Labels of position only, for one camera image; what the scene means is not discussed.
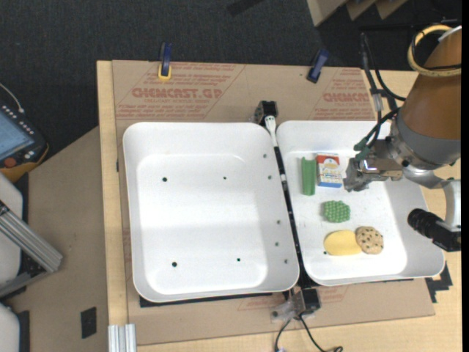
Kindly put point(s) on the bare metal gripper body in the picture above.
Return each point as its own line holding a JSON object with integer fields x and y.
{"x": 383, "y": 167}

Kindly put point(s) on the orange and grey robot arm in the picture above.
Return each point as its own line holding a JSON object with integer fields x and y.
{"x": 432, "y": 101}

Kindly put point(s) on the red and white carton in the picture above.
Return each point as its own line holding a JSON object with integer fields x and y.
{"x": 329, "y": 171}

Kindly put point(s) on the white plastic tray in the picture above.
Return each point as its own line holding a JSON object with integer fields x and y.
{"x": 388, "y": 226}
{"x": 205, "y": 211}

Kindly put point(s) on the green toy grapes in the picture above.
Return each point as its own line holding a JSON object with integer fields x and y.
{"x": 336, "y": 211}

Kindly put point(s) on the brown chocolate chip biscuit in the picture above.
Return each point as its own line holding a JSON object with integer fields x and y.
{"x": 370, "y": 240}

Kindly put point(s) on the green toy celery stick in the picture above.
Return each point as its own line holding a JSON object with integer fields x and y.
{"x": 308, "y": 176}

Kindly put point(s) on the yellow oval toy food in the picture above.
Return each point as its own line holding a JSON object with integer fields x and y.
{"x": 341, "y": 243}

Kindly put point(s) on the thin black and white rod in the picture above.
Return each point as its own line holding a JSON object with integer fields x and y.
{"x": 285, "y": 189}

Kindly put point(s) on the brown cardboard board, red print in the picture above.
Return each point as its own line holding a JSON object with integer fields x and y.
{"x": 220, "y": 97}

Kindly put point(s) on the black cylinder on white bracket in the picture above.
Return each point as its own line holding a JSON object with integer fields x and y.
{"x": 430, "y": 226}

